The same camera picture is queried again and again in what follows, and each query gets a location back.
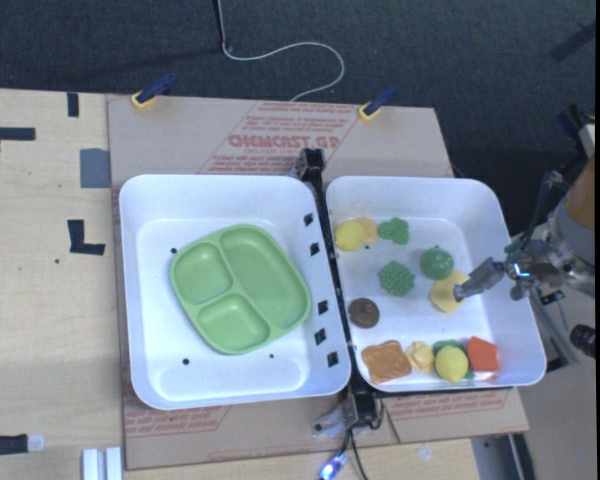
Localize green divided plate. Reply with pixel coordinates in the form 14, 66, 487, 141
169, 223, 313, 356

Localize orange wedge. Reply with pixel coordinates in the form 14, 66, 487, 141
466, 336, 501, 373

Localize brown cardboard board red print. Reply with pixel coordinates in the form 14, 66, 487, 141
105, 93, 530, 471

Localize brown toast slice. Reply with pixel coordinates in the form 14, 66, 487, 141
361, 339, 413, 385

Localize thin black rod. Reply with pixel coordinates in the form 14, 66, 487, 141
309, 167, 369, 409

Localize white plastic tray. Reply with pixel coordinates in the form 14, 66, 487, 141
118, 173, 352, 411
324, 175, 548, 394

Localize green grapes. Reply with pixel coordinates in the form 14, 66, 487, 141
378, 260, 416, 298
377, 216, 411, 246

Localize yellow cheese block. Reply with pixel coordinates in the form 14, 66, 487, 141
428, 269, 471, 314

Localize black cylinder on white bracket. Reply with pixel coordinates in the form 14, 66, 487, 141
568, 323, 597, 360

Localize brown chocolate doughnut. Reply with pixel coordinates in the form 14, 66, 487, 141
348, 297, 381, 329

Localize green apple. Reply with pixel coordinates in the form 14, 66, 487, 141
419, 245, 455, 281

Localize yellow lemon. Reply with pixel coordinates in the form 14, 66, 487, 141
333, 220, 367, 253
434, 344, 470, 383

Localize pale yellow pasta piece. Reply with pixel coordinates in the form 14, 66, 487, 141
405, 340, 436, 373

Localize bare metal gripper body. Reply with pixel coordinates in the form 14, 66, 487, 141
503, 240, 596, 301

